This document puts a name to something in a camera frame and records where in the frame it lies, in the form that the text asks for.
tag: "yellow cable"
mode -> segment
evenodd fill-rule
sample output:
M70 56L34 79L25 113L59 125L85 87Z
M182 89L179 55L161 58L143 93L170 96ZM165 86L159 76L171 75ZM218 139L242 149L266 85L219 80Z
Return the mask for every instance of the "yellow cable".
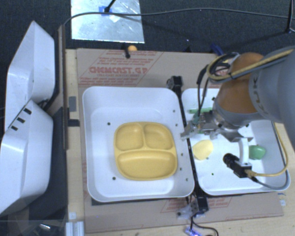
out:
M277 134L277 136L279 138L281 147L283 149L283 152L285 154L285 160L286 160L285 167L281 171L279 171L278 173L273 173L273 174L257 173L257 172L254 172L252 170L245 170L245 172L247 173L248 177L276 177L276 176L279 176L279 175L283 174L287 170L287 166L288 166L288 163L289 163L289 157L287 155L287 152L286 152L286 148L284 146L284 143L282 142L282 138L281 138L280 134L277 131L276 125L274 125L274 127L275 127L275 132L276 132L276 134Z
M258 66L261 66L261 65L264 65L266 63L269 63L271 61L274 61L276 59L280 59L282 57L285 57L287 56L288 54L290 54L294 49L289 49L287 51L284 51L284 52L281 52L281 53L278 53L276 55L273 55L267 59L263 59L257 63L254 63L252 65L249 65L249 66L246 66L238 71L235 71L234 73L232 73L232 76L235 76L237 74L240 74L242 72L246 72L246 71L249 71L249 70L252 70L253 68L256 68ZM216 80L216 81L219 81L219 80L224 80L224 79L227 79L227 78L230 78L231 76L229 74L226 74L226 75L223 75L223 76L217 76L217 75L214 75L214 74L211 74L210 73L210 69L211 67L213 66L213 64L220 58L222 58L223 56L225 55L222 55L222 56L219 56L217 57L215 60L213 60L206 68L206 73L207 73L207 76L210 78L210 79L213 79L213 80Z

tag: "cardboard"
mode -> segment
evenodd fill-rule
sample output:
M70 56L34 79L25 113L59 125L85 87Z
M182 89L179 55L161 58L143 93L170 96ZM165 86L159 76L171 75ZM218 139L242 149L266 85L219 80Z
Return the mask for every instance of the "cardboard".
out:
M107 232L188 224L177 219L178 209L186 199L148 200L103 204L94 202L87 191L83 92L91 86L162 87L172 76L182 76L184 87L195 88L202 68L211 62L213 54L167 53L119 50L77 50L77 79L83 165L83 189L86 233ZM277 193L209 198L209 211L196 222L214 222L282 216Z

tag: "black slot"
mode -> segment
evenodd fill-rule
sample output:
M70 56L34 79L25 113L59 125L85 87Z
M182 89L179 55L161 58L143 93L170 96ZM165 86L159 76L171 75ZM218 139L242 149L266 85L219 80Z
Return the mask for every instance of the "black slot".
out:
M19 117L16 120L18 120L21 123L24 123L25 122L25 120L23 120L22 118L19 118Z
M31 110L29 110L29 109L27 109L27 108L24 108L24 110L23 110L25 113L27 113L27 114L29 114L29 115L31 115Z

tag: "white tray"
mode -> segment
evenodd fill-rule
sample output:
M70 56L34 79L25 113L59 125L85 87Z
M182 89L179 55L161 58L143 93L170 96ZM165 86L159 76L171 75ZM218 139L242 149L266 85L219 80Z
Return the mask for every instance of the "white tray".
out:
M194 188L178 98L166 88L91 87L83 94L90 195L100 202L176 198ZM177 149L177 171L169 178L134 181L123 177L114 157L114 133L127 122L151 121L165 125Z
M212 107L212 98L216 97L218 90L208 89L203 108ZM182 102L186 119L189 121L193 114L190 114L188 110L198 108L197 89L191 88L184 91ZM248 127L241 128L239 132L244 137L254 137L249 145L259 144L266 148L266 154L262 160L249 161L253 165L253 171L276 173L284 168L282 155L270 121L253 121ZM209 136L195 135L190 139L191 146L203 139L209 139ZM206 193L218 196L273 191L273 189L257 184L248 178L239 178L230 168L227 168L223 162L223 156L226 153L231 153L239 157L238 143L230 143L222 135L218 135L218 138L212 142L214 149L208 159L202 161L195 159L199 185ZM286 174L277 177L258 177L258 179L271 186L282 186L281 190L287 189L290 184L289 175L286 176Z

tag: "green object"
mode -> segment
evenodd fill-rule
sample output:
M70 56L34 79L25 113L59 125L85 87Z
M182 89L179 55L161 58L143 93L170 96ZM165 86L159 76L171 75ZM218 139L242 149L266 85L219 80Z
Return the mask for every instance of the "green object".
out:
M202 108L200 113L204 113L204 112L210 112L212 110L212 108ZM190 114L195 114L198 112L198 109L189 109L188 111Z
M266 149L259 145L249 146L249 158L253 160L260 160L266 153Z

